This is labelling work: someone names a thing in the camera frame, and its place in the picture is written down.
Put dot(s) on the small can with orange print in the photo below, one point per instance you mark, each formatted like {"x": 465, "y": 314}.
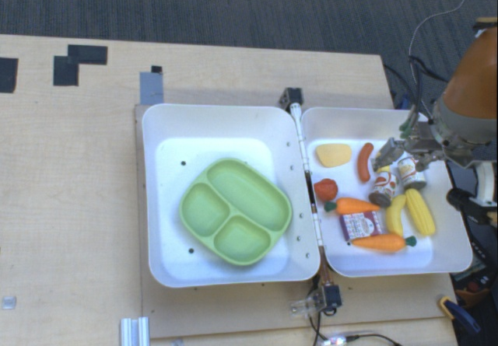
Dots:
{"x": 410, "y": 175}

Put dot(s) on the red tomato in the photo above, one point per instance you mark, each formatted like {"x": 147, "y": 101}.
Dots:
{"x": 326, "y": 189}

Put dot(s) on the yellow corn cob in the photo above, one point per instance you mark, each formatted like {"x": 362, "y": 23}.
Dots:
{"x": 420, "y": 212}

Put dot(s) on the thin black and white rod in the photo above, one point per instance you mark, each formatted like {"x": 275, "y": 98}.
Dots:
{"x": 302, "y": 142}

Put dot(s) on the yellow banana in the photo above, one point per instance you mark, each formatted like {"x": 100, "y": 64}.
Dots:
{"x": 395, "y": 216}

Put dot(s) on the small can with red print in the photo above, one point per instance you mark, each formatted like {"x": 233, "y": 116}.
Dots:
{"x": 384, "y": 189}

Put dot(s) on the black cylinder on white bracket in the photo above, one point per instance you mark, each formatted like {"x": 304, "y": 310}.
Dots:
{"x": 484, "y": 187}

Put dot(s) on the orange-red sausage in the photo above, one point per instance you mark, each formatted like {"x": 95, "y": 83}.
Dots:
{"x": 364, "y": 163}

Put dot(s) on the green divided plate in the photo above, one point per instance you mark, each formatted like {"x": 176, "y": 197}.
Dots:
{"x": 237, "y": 212}

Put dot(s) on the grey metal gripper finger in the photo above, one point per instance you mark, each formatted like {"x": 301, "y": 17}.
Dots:
{"x": 389, "y": 152}
{"x": 428, "y": 161}

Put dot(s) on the orange carrot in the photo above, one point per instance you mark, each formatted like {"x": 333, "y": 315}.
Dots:
{"x": 379, "y": 242}
{"x": 354, "y": 205}

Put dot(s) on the purple carton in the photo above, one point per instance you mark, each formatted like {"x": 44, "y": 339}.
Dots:
{"x": 360, "y": 225}

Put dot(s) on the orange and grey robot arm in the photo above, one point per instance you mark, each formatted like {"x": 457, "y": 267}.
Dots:
{"x": 472, "y": 80}

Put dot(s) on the white plastic tray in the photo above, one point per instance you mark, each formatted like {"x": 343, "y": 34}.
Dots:
{"x": 389, "y": 264}
{"x": 167, "y": 220}

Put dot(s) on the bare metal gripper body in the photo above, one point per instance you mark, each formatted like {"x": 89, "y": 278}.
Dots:
{"x": 426, "y": 142}

